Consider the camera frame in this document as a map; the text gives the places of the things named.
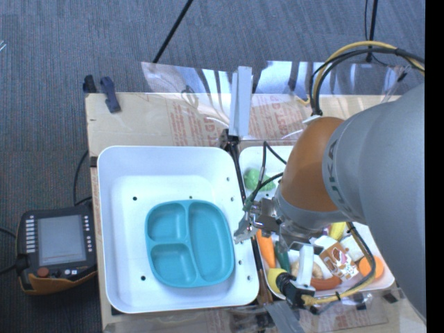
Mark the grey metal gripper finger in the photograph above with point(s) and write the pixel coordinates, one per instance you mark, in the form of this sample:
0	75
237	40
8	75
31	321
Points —
242	235
248	218

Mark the brown cardboard board red print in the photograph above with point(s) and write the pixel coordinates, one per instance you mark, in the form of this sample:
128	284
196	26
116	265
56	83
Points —
138	123

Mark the yellow round toy food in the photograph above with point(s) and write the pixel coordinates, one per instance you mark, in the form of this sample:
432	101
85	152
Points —
273	276

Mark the green broccoli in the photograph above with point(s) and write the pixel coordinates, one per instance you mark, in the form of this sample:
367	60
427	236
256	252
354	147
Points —
252	178

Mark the white plastic tray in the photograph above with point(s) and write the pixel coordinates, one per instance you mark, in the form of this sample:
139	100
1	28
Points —
255	158
125	172

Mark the beige toy bread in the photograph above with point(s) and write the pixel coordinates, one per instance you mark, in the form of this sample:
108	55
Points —
317	269

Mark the green toy vegetable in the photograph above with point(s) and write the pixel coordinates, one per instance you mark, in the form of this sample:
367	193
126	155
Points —
283	260

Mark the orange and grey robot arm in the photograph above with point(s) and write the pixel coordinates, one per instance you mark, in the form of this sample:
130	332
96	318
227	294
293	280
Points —
378	172

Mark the black cylinder on white bracket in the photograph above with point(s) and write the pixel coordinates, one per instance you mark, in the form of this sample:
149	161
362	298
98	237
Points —
305	265

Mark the brown and white printed carton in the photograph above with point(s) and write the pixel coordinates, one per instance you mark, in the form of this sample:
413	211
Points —
341	262

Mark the blue divided plate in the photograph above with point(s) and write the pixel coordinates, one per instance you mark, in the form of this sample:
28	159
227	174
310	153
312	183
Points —
208	231

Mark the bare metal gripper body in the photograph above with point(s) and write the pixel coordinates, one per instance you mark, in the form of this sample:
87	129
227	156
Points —
268	217

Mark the orange sausage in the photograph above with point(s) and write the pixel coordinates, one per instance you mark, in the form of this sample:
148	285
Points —
326	283

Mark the orange carrot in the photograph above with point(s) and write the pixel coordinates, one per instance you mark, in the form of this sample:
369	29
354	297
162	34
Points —
267	250

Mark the orange round toy fruit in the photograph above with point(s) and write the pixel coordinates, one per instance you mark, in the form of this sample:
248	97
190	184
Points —
366	267

